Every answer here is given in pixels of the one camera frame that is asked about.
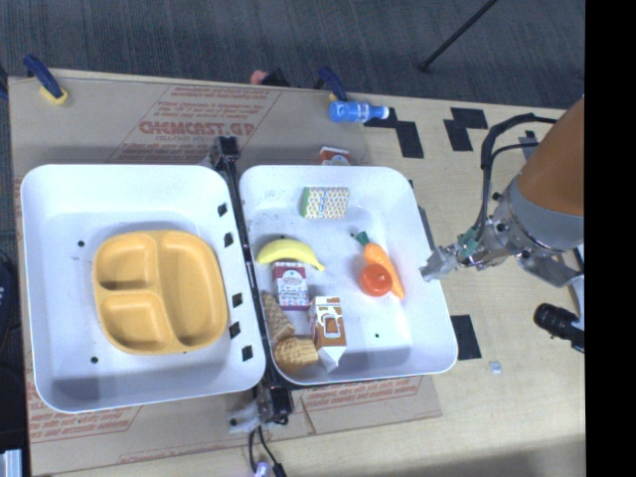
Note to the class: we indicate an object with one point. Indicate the yellow divided plate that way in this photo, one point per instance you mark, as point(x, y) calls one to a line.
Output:
point(159, 291)

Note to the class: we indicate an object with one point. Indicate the blue plastic bottle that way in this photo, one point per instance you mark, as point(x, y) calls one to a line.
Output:
point(350, 111)

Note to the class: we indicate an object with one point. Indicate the yellow banana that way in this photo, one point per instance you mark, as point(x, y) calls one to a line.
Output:
point(285, 252)

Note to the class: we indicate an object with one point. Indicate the small white block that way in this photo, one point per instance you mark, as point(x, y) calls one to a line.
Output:
point(495, 366)

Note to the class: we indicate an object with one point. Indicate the orange doughnut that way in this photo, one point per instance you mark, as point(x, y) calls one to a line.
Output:
point(375, 280)

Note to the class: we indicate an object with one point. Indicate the brown and white carton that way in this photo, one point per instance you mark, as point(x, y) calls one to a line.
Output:
point(328, 331)

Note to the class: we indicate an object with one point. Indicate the small orange and white carton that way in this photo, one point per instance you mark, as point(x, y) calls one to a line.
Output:
point(334, 156)

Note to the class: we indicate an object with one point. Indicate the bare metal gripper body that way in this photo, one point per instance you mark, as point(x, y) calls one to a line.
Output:
point(502, 241)

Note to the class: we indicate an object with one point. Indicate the brown cardboard board, red print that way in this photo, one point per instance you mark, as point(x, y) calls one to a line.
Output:
point(149, 117)

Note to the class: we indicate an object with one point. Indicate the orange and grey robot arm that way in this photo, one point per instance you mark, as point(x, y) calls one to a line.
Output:
point(551, 167)

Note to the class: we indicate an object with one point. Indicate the red and white carton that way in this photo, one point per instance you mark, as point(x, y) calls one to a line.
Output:
point(290, 286)

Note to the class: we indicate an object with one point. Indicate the yellow and green packet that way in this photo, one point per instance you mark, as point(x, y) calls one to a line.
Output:
point(325, 202)

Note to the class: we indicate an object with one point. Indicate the brown waffle cone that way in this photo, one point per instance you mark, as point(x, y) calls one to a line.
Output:
point(275, 318)

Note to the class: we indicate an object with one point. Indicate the white plastic tray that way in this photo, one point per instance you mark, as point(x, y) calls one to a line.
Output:
point(397, 326)
point(64, 266)

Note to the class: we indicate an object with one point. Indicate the tan waffle biscuit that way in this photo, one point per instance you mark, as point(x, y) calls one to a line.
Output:
point(295, 354)

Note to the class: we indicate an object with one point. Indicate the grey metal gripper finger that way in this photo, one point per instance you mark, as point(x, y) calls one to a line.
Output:
point(433, 269)
point(447, 252)

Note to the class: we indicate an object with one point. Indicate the orange carrot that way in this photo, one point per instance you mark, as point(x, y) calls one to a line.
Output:
point(376, 254)

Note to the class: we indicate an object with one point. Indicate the black cylinder on white bracket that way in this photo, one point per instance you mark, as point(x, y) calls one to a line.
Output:
point(556, 318)

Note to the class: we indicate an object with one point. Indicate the thin black and white rod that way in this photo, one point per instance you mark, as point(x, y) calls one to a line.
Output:
point(243, 246)

